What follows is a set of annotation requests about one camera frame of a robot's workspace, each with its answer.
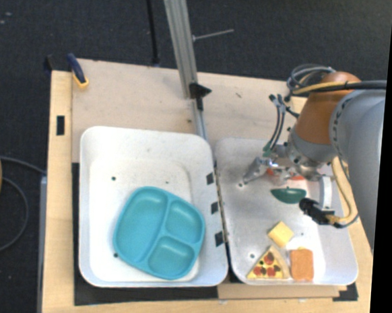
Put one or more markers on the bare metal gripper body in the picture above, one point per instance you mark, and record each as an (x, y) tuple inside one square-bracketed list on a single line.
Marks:
[(305, 167)]

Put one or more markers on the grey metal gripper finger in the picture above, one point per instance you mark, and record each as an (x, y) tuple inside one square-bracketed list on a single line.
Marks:
[(256, 169)]

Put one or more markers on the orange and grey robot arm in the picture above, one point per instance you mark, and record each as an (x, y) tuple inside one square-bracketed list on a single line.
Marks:
[(356, 138)]

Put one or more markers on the orange carrot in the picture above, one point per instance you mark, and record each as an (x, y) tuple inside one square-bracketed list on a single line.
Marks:
[(296, 177)]

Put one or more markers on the green bowl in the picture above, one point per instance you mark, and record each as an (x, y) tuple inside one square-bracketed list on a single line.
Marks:
[(287, 195)]

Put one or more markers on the white plastic tray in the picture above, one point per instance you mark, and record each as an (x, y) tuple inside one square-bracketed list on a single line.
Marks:
[(255, 221), (142, 155)]

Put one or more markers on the yellow cheese block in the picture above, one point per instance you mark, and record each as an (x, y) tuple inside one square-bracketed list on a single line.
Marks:
[(280, 234)]

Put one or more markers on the orange bread slice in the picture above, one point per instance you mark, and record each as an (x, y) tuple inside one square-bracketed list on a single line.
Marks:
[(301, 264)]

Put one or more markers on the black block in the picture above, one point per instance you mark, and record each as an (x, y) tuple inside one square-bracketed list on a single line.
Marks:
[(198, 90)]

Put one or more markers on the pizza slice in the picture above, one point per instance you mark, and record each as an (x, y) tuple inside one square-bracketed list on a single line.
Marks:
[(270, 268)]

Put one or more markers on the blue divided plate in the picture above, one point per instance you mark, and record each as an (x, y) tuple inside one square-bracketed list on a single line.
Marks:
[(156, 230)]

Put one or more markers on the pale wood board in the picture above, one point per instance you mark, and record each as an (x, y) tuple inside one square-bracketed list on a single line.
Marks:
[(136, 100)]

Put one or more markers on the black cylinder on white bracket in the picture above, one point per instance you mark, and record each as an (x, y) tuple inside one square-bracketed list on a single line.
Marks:
[(325, 193)]

